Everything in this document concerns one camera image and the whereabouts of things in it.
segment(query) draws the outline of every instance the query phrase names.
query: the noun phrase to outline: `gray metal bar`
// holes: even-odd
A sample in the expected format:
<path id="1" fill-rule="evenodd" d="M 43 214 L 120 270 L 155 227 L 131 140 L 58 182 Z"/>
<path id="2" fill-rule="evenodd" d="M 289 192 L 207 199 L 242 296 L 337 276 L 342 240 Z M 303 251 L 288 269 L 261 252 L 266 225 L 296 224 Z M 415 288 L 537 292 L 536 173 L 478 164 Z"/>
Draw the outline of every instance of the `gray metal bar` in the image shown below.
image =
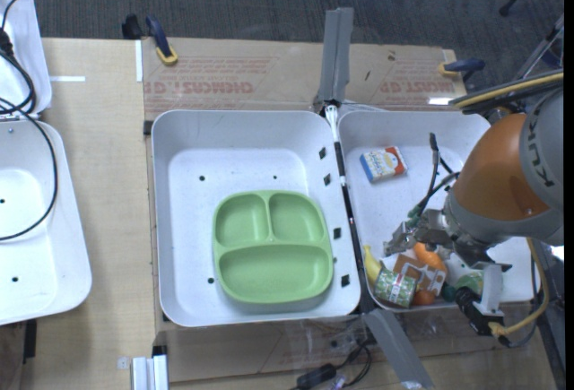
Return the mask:
<path id="1" fill-rule="evenodd" d="M 318 101 L 344 100 L 344 87 L 349 82 L 349 49 L 351 45 L 351 7 L 338 7 L 326 12 L 323 38 L 323 64 Z"/>
<path id="2" fill-rule="evenodd" d="M 535 252 L 540 258 L 546 280 L 550 303 L 538 319 L 538 327 L 544 340 L 546 355 L 551 363 L 556 385 L 566 375 L 566 312 L 563 306 L 565 292 L 564 263 L 552 255 L 551 249 L 538 240 L 532 240 Z"/>
<path id="3" fill-rule="evenodd" d="M 520 67 L 517 73 L 514 75 L 514 79 L 526 78 L 530 72 L 535 68 L 535 66 L 540 62 L 545 52 L 552 46 L 555 40 L 557 40 L 561 34 L 564 32 L 564 14 L 560 16 L 558 21 L 554 23 L 552 31 L 538 44 L 535 51 L 530 55 L 530 57 L 525 61 L 525 63 Z"/>
<path id="4" fill-rule="evenodd" d="M 377 309 L 366 314 L 364 319 L 405 388 L 413 390 L 434 387 L 395 314 Z"/>

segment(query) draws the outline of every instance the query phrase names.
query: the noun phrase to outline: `metal bracket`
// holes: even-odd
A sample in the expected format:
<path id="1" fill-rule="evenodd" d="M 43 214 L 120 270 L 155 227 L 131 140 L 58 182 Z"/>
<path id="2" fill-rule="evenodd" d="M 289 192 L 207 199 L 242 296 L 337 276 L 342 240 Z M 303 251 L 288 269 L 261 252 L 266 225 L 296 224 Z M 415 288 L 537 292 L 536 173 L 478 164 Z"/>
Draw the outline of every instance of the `metal bracket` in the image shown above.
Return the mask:
<path id="1" fill-rule="evenodd" d="M 0 116 L 0 122 L 13 122 L 13 121 L 20 121 L 20 120 L 26 120 L 26 119 L 34 119 L 34 120 L 39 120 L 39 115 L 38 114 L 29 114 L 29 117 L 20 115 L 20 114 L 8 114 L 5 116 Z"/>
<path id="2" fill-rule="evenodd" d="M 514 79 L 524 79 L 526 78 L 532 70 L 536 67 L 536 65 L 544 59 L 544 54 L 546 54 L 554 42 L 556 40 L 561 39 L 561 57 L 560 62 L 562 62 L 563 54 L 564 54 L 564 44 L 563 44 L 563 35 L 564 35 L 564 14 L 560 16 L 560 18 L 554 23 L 552 27 L 552 31 L 546 35 L 546 37 L 536 46 L 534 52 L 530 55 L 530 57 L 525 61 L 525 63 L 520 67 L 517 73 L 514 75 Z"/>
<path id="3" fill-rule="evenodd" d="M 376 309 L 366 314 L 364 318 L 378 346 L 385 353 L 401 380 L 401 384 L 409 390 L 433 388 L 431 377 L 422 365 L 395 314 L 385 309 Z"/>
<path id="4" fill-rule="evenodd" d="M 169 390 L 168 357 L 136 357 L 131 367 L 132 390 Z"/>
<path id="5" fill-rule="evenodd" d="M 351 7 L 338 7 L 326 12 L 323 38 L 323 64 L 317 102 L 344 100 L 344 87 L 349 82 L 349 49 L 351 46 Z"/>
<path id="6" fill-rule="evenodd" d="M 499 264 L 488 264 L 483 271 L 483 296 L 474 306 L 484 316 L 504 316 L 499 309 L 502 293 L 502 268 Z"/>

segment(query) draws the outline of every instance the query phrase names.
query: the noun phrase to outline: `white plastic tray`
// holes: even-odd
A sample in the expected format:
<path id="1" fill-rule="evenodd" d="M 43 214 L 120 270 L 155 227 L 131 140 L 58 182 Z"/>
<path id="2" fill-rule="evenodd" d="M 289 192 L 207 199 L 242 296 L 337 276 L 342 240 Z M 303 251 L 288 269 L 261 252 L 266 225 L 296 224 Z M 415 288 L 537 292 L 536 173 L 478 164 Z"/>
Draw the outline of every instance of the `white plastic tray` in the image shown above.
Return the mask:
<path id="1" fill-rule="evenodd" d="M 10 0 L 0 0 L 0 22 Z M 18 0 L 5 29 L 14 53 L 34 82 L 35 113 L 51 101 L 34 0 Z M 20 102 L 25 81 L 0 59 L 0 97 Z M 39 122 L 57 161 L 57 200 L 48 217 L 30 232 L 0 241 L 0 325 L 64 312 L 81 304 L 91 288 L 91 268 L 59 133 Z M 48 144 L 29 120 L 0 119 L 0 237 L 25 230 L 47 210 L 54 190 Z"/>
<path id="2" fill-rule="evenodd" d="M 226 325 L 343 316 L 356 308 L 361 288 L 325 119 L 308 111 L 169 111 L 155 120 L 152 149 L 160 301 L 170 320 Z M 246 305 L 218 283 L 215 209 L 229 195 L 261 189 L 305 194 L 322 210 L 335 263 L 331 285 L 317 298 Z"/>
<path id="3" fill-rule="evenodd" d="M 430 132 L 437 136 L 440 154 L 450 168 L 460 170 L 490 125 L 483 117 L 451 111 L 353 111 L 342 116 L 338 126 L 357 233 L 361 244 L 370 245 L 372 254 L 380 258 L 383 242 L 392 238 L 393 232 L 407 219 L 409 210 L 423 198 L 429 187 L 432 173 Z M 359 158 L 364 152 L 387 146 L 398 146 L 408 170 L 403 175 L 370 183 Z M 444 190 L 438 192 L 429 201 L 428 208 L 442 209 L 445 198 Z M 511 238 L 488 253 L 497 263 L 512 264 L 512 268 L 503 274 L 500 302 L 531 299 L 530 250 L 526 240 Z M 446 265 L 447 281 L 451 283 L 469 272 L 456 255 L 452 255 Z M 438 299 L 432 306 L 411 310 L 443 308 L 446 304 Z"/>

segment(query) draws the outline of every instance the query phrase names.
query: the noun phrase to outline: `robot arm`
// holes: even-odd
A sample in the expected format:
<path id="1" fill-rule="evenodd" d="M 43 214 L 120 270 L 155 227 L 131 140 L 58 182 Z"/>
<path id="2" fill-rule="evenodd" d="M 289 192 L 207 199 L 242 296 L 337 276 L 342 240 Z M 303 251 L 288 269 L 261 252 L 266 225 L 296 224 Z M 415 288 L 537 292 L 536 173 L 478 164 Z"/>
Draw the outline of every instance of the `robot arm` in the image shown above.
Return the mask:
<path id="1" fill-rule="evenodd" d="M 487 251 L 511 237 L 564 243 L 563 91 L 527 115 L 493 124 L 476 144 L 442 210 L 401 223 L 388 254 L 421 241 L 455 251 L 470 267 L 494 263 Z"/>

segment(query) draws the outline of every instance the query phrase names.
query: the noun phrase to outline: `blue clamp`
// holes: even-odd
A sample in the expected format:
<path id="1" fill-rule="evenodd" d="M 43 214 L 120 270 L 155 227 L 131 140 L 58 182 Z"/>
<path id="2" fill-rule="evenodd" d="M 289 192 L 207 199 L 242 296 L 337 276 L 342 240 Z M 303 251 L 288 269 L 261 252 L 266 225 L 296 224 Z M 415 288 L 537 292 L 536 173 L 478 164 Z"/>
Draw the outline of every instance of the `blue clamp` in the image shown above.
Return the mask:
<path id="1" fill-rule="evenodd" d="M 178 54 L 168 42 L 160 21 L 155 15 L 150 13 L 145 17 L 145 23 L 150 29 L 150 35 L 155 38 L 155 51 L 158 53 L 160 60 L 165 65 L 174 65 L 178 61 Z"/>
<path id="2" fill-rule="evenodd" d="M 484 61 L 478 58 L 467 58 L 449 64 L 441 63 L 439 73 L 443 76 L 456 77 L 458 73 L 466 72 L 463 76 L 463 82 L 465 82 L 475 71 L 481 71 L 485 66 Z"/>

